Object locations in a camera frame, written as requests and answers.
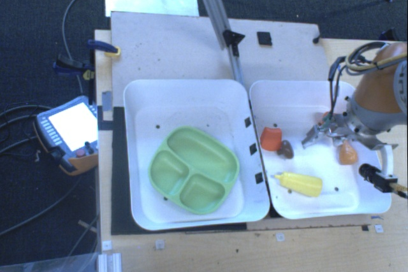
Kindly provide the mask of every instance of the white tray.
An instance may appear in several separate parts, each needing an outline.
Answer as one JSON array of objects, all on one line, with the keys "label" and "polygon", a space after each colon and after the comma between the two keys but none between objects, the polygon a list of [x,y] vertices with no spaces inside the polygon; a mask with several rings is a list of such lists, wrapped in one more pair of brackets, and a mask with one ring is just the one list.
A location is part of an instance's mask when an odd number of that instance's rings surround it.
[{"label": "white tray", "polygon": [[[354,89],[340,83],[335,113],[346,110],[346,96]],[[303,149],[301,141],[323,113],[330,110],[328,82],[258,81],[250,91],[254,119],[260,136],[264,127],[282,129],[282,139],[293,147],[293,159],[262,150],[273,207],[285,218],[382,213],[391,206],[391,194],[379,192],[358,173],[363,163],[380,168],[379,158],[358,142],[353,142],[359,161],[352,166],[339,164],[338,149],[329,138]],[[289,193],[273,176],[283,171],[323,179],[319,197]]]},{"label": "white tray", "polygon": [[[131,209],[148,230],[261,220],[270,201],[262,172],[248,95],[233,80],[137,80],[124,91]],[[149,182],[148,167],[161,142],[177,127],[189,125],[208,133],[234,151],[240,174],[225,202],[213,213],[196,215],[166,201]]]}]

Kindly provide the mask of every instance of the green divided plate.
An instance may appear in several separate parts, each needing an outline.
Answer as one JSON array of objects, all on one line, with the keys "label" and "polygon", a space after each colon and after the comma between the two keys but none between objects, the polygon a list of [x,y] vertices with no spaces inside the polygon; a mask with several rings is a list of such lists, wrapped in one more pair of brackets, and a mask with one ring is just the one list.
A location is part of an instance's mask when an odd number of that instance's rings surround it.
[{"label": "green divided plate", "polygon": [[215,138],[192,127],[172,131],[149,166],[153,187],[177,205],[208,214],[224,202],[237,180],[236,155]]}]

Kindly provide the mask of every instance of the wooden table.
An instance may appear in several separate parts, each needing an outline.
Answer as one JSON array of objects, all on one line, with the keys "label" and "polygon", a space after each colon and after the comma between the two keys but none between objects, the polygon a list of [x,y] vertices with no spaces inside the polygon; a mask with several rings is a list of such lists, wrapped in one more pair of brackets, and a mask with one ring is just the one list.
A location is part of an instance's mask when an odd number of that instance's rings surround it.
[{"label": "wooden table", "polygon": [[[97,31],[99,39],[110,38],[110,31]],[[321,39],[328,64],[348,54],[363,40]],[[97,100],[112,89],[111,59],[96,56]],[[343,81],[357,86],[358,78],[345,75]],[[407,185],[407,126],[397,126],[381,140],[398,143],[394,151],[395,174]],[[388,212],[370,218],[368,231],[361,226],[320,227],[285,230],[238,231],[222,233],[163,233],[112,236],[111,182],[112,132],[99,132],[99,209],[100,238],[122,254],[123,271],[405,271],[408,266],[407,200],[393,196]],[[377,233],[374,225],[381,225]],[[284,241],[277,240],[277,233]],[[156,240],[165,248],[156,249]]]}]

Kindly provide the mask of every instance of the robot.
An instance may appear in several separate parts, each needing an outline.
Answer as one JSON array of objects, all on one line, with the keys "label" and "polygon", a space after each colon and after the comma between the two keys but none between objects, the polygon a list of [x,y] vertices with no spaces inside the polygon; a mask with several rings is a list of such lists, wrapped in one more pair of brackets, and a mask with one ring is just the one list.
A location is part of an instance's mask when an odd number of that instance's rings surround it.
[{"label": "robot", "polygon": [[[378,49],[370,61],[363,53]],[[339,80],[343,70],[350,75],[363,75],[354,94],[346,98],[347,109],[334,113]],[[393,175],[393,152],[397,146],[382,143],[377,135],[396,125],[407,124],[407,43],[371,42],[346,57],[339,57],[329,70],[331,110],[322,124],[317,124],[302,141],[304,148],[325,135],[335,146],[345,140],[359,141],[371,150],[379,150],[382,170],[365,163],[360,175],[381,192],[394,192],[407,198],[407,188]]]}]

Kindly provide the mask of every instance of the dark carpet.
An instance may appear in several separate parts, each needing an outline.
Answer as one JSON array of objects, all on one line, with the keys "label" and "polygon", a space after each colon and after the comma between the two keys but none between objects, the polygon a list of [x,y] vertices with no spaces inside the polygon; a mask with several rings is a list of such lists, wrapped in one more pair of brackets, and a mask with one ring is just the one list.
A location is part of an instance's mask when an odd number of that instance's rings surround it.
[{"label": "dark carpet", "polygon": [[[65,55],[61,22],[71,0],[0,0],[0,114],[32,101],[59,106],[80,95],[77,81],[58,77],[52,63]],[[324,38],[378,39],[394,29],[407,40],[407,0],[224,0],[231,18],[315,23]],[[200,14],[205,15],[201,1]],[[86,41],[95,29],[109,28],[104,0],[79,0],[67,21],[68,43],[75,59],[89,59]],[[8,115],[30,115],[20,111]],[[0,151],[32,133],[30,121],[0,130]],[[78,181],[40,154],[37,143],[0,156],[0,234],[61,198]],[[55,208],[32,222],[0,236],[0,266],[67,256],[84,231],[79,220],[96,216],[95,177],[81,177],[74,191]],[[90,252],[95,234],[88,233],[73,255]]]}]

